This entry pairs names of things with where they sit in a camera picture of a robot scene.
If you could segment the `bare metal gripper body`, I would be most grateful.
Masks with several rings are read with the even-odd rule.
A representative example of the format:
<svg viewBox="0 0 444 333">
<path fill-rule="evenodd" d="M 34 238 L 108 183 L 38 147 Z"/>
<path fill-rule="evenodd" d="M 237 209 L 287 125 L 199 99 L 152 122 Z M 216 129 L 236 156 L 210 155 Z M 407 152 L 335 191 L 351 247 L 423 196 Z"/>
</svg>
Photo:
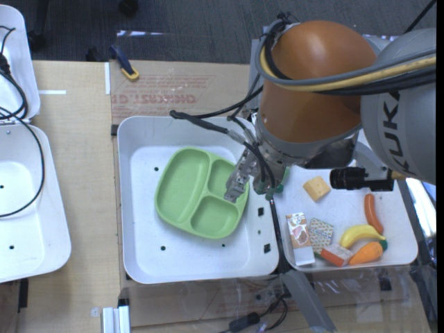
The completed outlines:
<svg viewBox="0 0 444 333">
<path fill-rule="evenodd" d="M 287 176 L 287 164 L 267 144 L 244 143 L 237 163 L 237 175 L 248 174 L 255 186 L 280 186 Z"/>
</svg>

